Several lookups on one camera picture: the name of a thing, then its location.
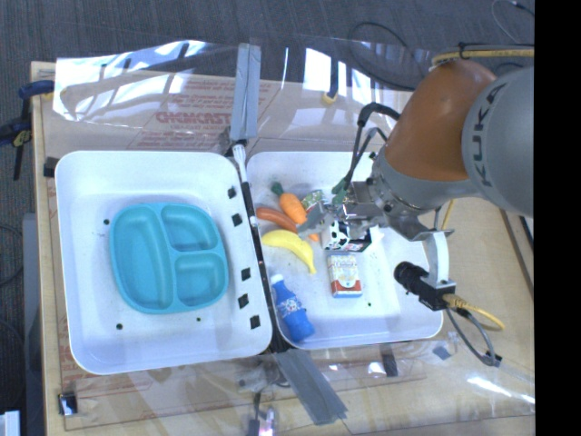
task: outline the yellow banana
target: yellow banana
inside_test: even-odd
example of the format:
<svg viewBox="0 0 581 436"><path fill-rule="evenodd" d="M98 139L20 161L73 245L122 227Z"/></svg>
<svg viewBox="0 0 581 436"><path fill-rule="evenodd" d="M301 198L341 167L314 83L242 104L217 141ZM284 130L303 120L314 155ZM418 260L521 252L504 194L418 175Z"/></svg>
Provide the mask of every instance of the yellow banana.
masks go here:
<svg viewBox="0 0 581 436"><path fill-rule="evenodd" d="M290 250L309 267L309 273L316 273L313 263L312 247L307 241L303 241L297 234L286 229L276 229L261 237L264 245L270 247L282 247Z"/></svg>

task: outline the black square hole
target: black square hole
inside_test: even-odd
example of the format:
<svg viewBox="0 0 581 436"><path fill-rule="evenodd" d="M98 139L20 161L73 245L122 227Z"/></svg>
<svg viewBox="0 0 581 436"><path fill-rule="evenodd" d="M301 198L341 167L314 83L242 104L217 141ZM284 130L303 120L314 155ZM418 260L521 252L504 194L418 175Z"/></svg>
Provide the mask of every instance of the black square hole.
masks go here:
<svg viewBox="0 0 581 436"><path fill-rule="evenodd" d="M242 309L248 305L248 294L241 295L238 298L238 306Z"/></svg>
<svg viewBox="0 0 581 436"><path fill-rule="evenodd" d="M234 223L234 226L238 226L242 223L242 217L236 213L232 216L232 222Z"/></svg>
<svg viewBox="0 0 581 436"><path fill-rule="evenodd" d="M254 315L251 317L251 330L258 328L261 325L261 317Z"/></svg>

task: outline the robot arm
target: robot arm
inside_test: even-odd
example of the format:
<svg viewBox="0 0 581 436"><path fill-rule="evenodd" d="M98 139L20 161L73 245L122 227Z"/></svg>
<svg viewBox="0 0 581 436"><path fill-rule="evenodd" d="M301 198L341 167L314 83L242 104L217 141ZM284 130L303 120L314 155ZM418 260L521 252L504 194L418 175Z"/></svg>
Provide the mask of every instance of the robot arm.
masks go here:
<svg viewBox="0 0 581 436"><path fill-rule="evenodd" d="M434 230L418 217L466 196L532 217L533 70L496 78L470 60L436 66L397 118L370 177L350 181L360 158L354 154L346 177L333 190L333 202L319 203L299 233L317 233L340 221L351 239L379 225L410 241L425 240ZM379 107L378 113L392 114ZM365 108L356 150L370 115L369 105Z"/></svg>

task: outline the blue plate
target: blue plate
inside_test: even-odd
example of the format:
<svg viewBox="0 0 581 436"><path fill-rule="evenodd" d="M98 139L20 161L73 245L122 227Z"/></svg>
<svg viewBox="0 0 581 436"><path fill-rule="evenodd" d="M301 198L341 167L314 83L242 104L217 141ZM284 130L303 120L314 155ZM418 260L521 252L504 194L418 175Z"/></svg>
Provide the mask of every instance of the blue plate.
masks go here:
<svg viewBox="0 0 581 436"><path fill-rule="evenodd" d="M113 218L109 242L119 292L140 312L201 309L226 292L222 238L211 216L195 205L126 207Z"/></svg>

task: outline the clear plastic sheet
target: clear plastic sheet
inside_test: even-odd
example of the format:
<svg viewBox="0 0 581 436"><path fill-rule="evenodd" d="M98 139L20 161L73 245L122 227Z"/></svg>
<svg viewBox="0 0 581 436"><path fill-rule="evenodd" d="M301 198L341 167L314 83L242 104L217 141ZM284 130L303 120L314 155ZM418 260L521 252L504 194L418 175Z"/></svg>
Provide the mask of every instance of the clear plastic sheet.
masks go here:
<svg viewBox="0 0 581 436"><path fill-rule="evenodd" d="M232 144L240 47L156 36L144 36L141 42L122 54L106 54L99 47L83 57L64 50L52 68L36 73L39 78L53 74L56 83L54 97L42 101L46 157L87 149L226 153ZM401 111L433 55L401 45L307 36L255 37L250 45L261 50L261 75L257 131L248 137L248 156L272 150L350 151L360 108L378 102ZM212 123L218 114L223 123ZM386 134L393 125L384 115L369 119L369 127ZM382 144L376 136L369 151ZM433 338L309 351L348 409L347 418L324 426L310 419L269 351L146 372L87 373L75 363L68 344L57 205L54 181L49 181L61 384L63 394L73 395L76 403L76 412L62 417L68 431L149 421L169 433L195 425L198 434L247 434L258 421L274 434L366 434L535 414L532 307L527 299L517 303L523 310L515 307L507 322L518 328L518 335L493 336L497 353L508 351L498 367L479 362L446 318ZM457 281L466 281L468 294L493 304L496 293L481 289L478 259L456 258L473 241L475 251L486 250L486 242L475 240L487 237L487 221L478 216L495 213L480 205L467 212L475 232L459 231L450 241L451 264L469 265L462 271L467 279ZM498 277L513 276L515 267L516 262L500 264ZM523 292L520 285L508 290ZM464 327L484 351L478 333Z"/></svg>

